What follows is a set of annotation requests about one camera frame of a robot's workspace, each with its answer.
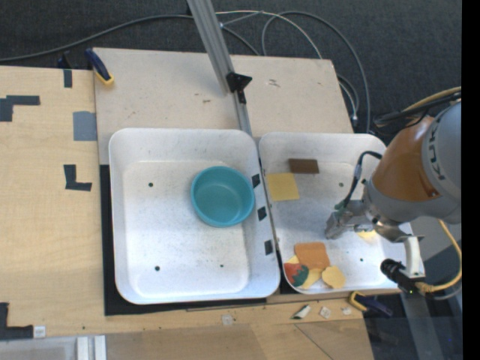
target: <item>black cable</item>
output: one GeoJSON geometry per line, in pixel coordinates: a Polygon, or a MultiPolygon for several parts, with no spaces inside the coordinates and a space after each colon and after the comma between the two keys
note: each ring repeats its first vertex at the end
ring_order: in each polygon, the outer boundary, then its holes
{"type": "Polygon", "coordinates": [[[445,97],[440,97],[438,99],[428,101],[427,103],[425,103],[421,106],[417,106],[416,108],[407,109],[407,110],[404,110],[402,112],[390,112],[390,113],[386,113],[384,115],[378,115],[373,120],[373,123],[377,127],[381,127],[385,124],[394,122],[395,120],[405,119],[406,117],[415,115],[417,113],[420,113],[420,112],[423,112],[423,111],[428,111],[429,109],[431,109],[433,107],[436,107],[436,106],[439,106],[441,104],[446,104],[446,103],[449,103],[449,102],[452,102],[452,101],[456,101],[456,100],[460,99],[461,96],[462,96],[462,92],[461,91],[456,91],[456,92],[454,92],[452,94],[449,94],[445,97]]]}
{"type": "Polygon", "coordinates": [[[353,93],[353,102],[355,104],[355,113],[356,113],[359,110],[359,102],[360,102],[359,93],[356,91],[355,88],[353,88],[352,83],[347,79],[345,79],[345,77],[343,77],[339,73],[337,73],[337,78],[338,78],[338,81],[341,81],[343,84],[345,84],[348,87],[348,89],[351,91],[351,93],[353,93]]]}
{"type": "Polygon", "coordinates": [[[355,190],[357,184],[360,181],[360,177],[362,176],[363,158],[364,158],[365,155],[373,156],[374,158],[377,158],[379,160],[382,158],[382,155],[378,152],[375,152],[375,151],[364,151],[360,154],[360,156],[358,157],[358,160],[357,160],[357,164],[355,166],[355,170],[353,172],[353,180],[352,180],[352,184],[350,185],[350,190],[349,190],[348,194],[345,196],[345,199],[343,199],[339,203],[339,206],[341,206],[342,208],[347,207],[348,203],[350,202],[350,198],[353,195],[353,191],[355,190]]]}
{"type": "MultiPolygon", "coordinates": [[[[355,61],[358,65],[358,69],[360,70],[361,78],[363,79],[364,83],[364,89],[365,89],[365,100],[366,100],[366,107],[367,107],[367,126],[366,126],[366,131],[365,133],[368,134],[370,132],[370,123],[371,123],[371,104],[370,104],[370,94],[368,92],[368,84],[367,84],[367,77],[365,76],[365,72],[362,66],[362,63],[360,62],[360,58],[358,57],[356,51],[353,49],[353,46],[350,44],[350,42],[347,40],[345,36],[342,35],[342,33],[332,24],[327,22],[326,20],[322,19],[319,16],[313,15],[312,13],[308,12],[301,12],[301,11],[294,11],[294,10],[289,10],[286,12],[281,12],[278,14],[278,16],[286,16],[286,15],[299,15],[299,16],[306,16],[310,17],[314,20],[317,20],[321,22],[322,24],[326,25],[329,27],[333,32],[335,32],[340,39],[346,44],[348,47],[349,51],[353,54],[353,57],[355,58],[355,61]]],[[[278,19],[277,16],[273,16],[271,19],[267,21],[267,23],[264,25],[263,30],[262,30],[262,51],[265,53],[265,33],[266,29],[269,27],[269,25],[274,21],[278,19]]]]}
{"type": "MultiPolygon", "coordinates": [[[[421,122],[428,114],[428,110],[425,110],[414,122],[412,123],[409,123],[407,125],[404,125],[404,126],[401,126],[400,128],[397,127],[395,130],[392,130],[392,131],[389,131],[389,132],[385,132],[383,130],[383,127],[385,127],[386,125],[383,125],[382,127],[378,127],[376,126],[375,124],[375,129],[376,129],[376,132],[379,134],[379,135],[382,135],[382,136],[385,136],[385,137],[391,137],[391,136],[394,136],[396,134],[398,134],[400,131],[404,130],[404,129],[407,129],[407,128],[411,128],[415,125],[417,125],[419,122],[421,122]]],[[[413,119],[408,119],[408,118],[405,118],[407,121],[411,122],[413,119]]]]}
{"type": "MultiPolygon", "coordinates": [[[[33,58],[36,58],[36,57],[51,55],[53,53],[57,53],[57,52],[69,50],[70,48],[73,48],[73,47],[77,47],[81,44],[87,43],[88,41],[94,40],[94,39],[99,38],[99,37],[104,36],[104,35],[108,35],[109,33],[112,33],[114,31],[118,31],[119,29],[125,29],[125,28],[130,27],[130,26],[135,26],[135,25],[138,25],[138,24],[143,24],[143,23],[147,23],[147,22],[155,21],[155,20],[171,20],[171,19],[193,20],[194,18],[192,16],[180,15],[180,14],[167,14],[167,15],[155,15],[155,16],[143,17],[141,19],[135,19],[135,20],[131,20],[129,22],[124,22],[123,24],[116,25],[112,28],[108,28],[104,31],[93,34],[92,36],[85,37],[81,40],[74,41],[73,43],[69,43],[69,44],[66,44],[64,46],[58,46],[58,47],[53,48],[53,49],[48,49],[46,51],[31,53],[29,55],[14,56],[14,57],[9,57],[9,58],[1,58],[0,63],[18,62],[20,60],[27,60],[27,59],[33,59],[33,58]]],[[[228,29],[228,28],[222,28],[222,29],[225,30],[227,33],[230,33],[232,36],[238,38],[253,53],[255,53],[256,55],[260,55],[260,53],[250,43],[248,43],[248,41],[246,41],[242,36],[240,36],[239,34],[237,34],[234,31],[232,31],[231,29],[228,29]]]]}

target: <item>blue bowl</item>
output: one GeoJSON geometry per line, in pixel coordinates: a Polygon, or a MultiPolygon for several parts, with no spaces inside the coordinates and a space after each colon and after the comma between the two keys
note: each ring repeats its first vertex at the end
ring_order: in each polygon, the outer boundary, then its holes
{"type": "Polygon", "coordinates": [[[196,214],[213,227],[241,223],[255,205],[252,184],[228,166],[211,166],[200,172],[192,182],[190,198],[196,214]]]}

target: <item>gray tape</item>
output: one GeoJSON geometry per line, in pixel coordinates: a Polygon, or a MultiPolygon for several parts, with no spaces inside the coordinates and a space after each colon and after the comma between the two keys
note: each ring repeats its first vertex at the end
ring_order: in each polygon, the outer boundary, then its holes
{"type": "Polygon", "coordinates": [[[73,140],[97,140],[97,117],[94,113],[88,111],[73,113],[73,140]]]}

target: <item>sink basin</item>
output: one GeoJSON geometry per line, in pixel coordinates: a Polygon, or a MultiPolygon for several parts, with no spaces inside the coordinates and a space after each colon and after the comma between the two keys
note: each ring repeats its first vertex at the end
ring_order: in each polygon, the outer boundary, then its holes
{"type": "Polygon", "coordinates": [[[240,130],[125,128],[109,141],[115,283],[138,305],[257,299],[280,269],[254,140],[240,130]],[[213,166],[248,178],[255,208],[217,228],[191,203],[195,176],[213,166]]]}
{"type": "MultiPolygon", "coordinates": [[[[318,165],[318,173],[294,174],[298,199],[275,201],[267,188],[282,262],[294,257],[298,243],[321,242],[326,247],[331,265],[337,266],[346,279],[339,289],[322,280],[307,289],[290,284],[299,293],[316,295],[398,289],[397,284],[380,271],[380,265],[387,258],[405,263],[403,244],[391,243],[375,232],[355,233],[350,230],[337,239],[327,239],[325,235],[326,221],[335,205],[347,195],[357,159],[367,150],[382,154],[386,146],[375,136],[364,133],[271,132],[259,141],[265,175],[288,173],[291,158],[313,159],[318,165]]],[[[361,179],[369,179],[377,164],[377,159],[365,158],[361,179]]],[[[362,191],[363,186],[358,185],[352,199],[361,199],[362,191]]],[[[409,223],[401,228],[412,234],[409,223]]]]}

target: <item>wooden table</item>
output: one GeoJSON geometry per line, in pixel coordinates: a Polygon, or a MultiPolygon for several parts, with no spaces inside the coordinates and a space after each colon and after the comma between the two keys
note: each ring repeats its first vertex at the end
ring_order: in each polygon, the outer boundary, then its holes
{"type": "MultiPolygon", "coordinates": [[[[158,349],[151,342],[159,340],[170,343],[164,350],[178,351],[179,359],[189,358],[185,346],[194,344],[195,359],[212,359],[211,348],[219,359],[245,353],[250,359],[348,359],[353,353],[372,359],[362,313],[345,297],[277,294],[246,307],[104,315],[102,154],[96,140],[74,139],[73,121],[74,113],[98,111],[94,79],[90,70],[73,70],[68,88],[60,69],[0,67],[0,98],[40,97],[39,106],[14,105],[12,121],[0,121],[0,302],[10,303],[8,325],[45,326],[48,337],[107,335],[109,352],[117,351],[113,359],[127,359],[135,348],[143,359],[153,359],[148,353],[158,349]],[[91,190],[65,188],[66,164],[76,165],[76,180],[90,182],[91,190]],[[306,304],[311,312],[291,319],[306,304]],[[322,307],[331,311],[328,319],[319,315],[322,307]],[[225,317],[232,325],[225,325],[225,317]],[[140,349],[136,335],[142,335],[140,349]]],[[[351,131],[344,105],[332,107],[343,119],[335,129],[351,131]]]]}

